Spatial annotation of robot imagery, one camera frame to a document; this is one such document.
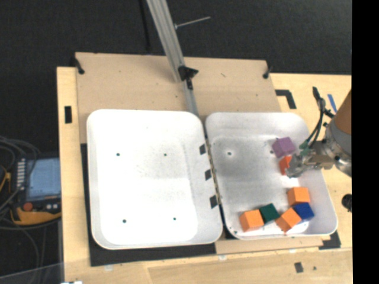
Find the orange cube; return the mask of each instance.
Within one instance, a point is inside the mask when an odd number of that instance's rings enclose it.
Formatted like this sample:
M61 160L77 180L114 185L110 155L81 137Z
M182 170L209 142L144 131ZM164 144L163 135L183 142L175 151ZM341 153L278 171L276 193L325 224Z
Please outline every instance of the orange cube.
M300 203L310 203L309 192L306 187L293 187L287 192L288 204L290 206Z
M259 209L253 211L245 211L242 215L239 216L239 221L244 232L257 230L258 228L265 225Z
M285 175L285 170L290 167L291 159L292 156L285 156L283 159L279 161L280 172L283 176Z
M292 207L286 210L279 218L275 220L277 225L286 233L301 221L301 217Z

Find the empty white tray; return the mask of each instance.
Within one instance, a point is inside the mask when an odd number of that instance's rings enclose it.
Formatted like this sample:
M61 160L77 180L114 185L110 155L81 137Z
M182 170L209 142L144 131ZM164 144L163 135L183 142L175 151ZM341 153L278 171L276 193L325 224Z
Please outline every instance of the empty white tray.
M244 233L239 215L270 203L282 214L289 208L286 192L295 186L309 189L315 217L287 235L329 235L336 230L337 216L321 170L290 179L281 174L272 151L277 138L290 137L299 147L309 136L302 118L283 112L218 112L207 118L205 126L225 222L232 235L241 240L282 237L275 222Z
M222 232L201 121L101 109L87 120L92 235L106 249L207 244Z

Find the purple block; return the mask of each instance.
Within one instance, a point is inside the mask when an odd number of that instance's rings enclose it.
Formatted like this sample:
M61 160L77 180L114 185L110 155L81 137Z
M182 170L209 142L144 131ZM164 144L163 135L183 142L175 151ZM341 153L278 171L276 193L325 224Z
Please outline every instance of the purple block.
M292 143L289 137L277 139L273 143L272 149L274 150L277 158L289 156L296 150L295 145Z

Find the blue block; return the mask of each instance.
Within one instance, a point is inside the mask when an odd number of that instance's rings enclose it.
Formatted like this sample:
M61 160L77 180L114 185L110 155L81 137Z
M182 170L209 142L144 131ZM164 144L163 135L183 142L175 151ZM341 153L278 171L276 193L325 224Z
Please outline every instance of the blue block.
M314 217L314 213L309 205L309 203L300 203L293 206L295 212L304 220L310 220Z

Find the dark green cube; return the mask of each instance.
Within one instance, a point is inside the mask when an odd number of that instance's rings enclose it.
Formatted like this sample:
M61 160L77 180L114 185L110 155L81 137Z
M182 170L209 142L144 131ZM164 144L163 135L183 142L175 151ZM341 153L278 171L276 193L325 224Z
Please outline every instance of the dark green cube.
M265 224L280 217L277 209L272 203L261 207L259 211L261 212Z

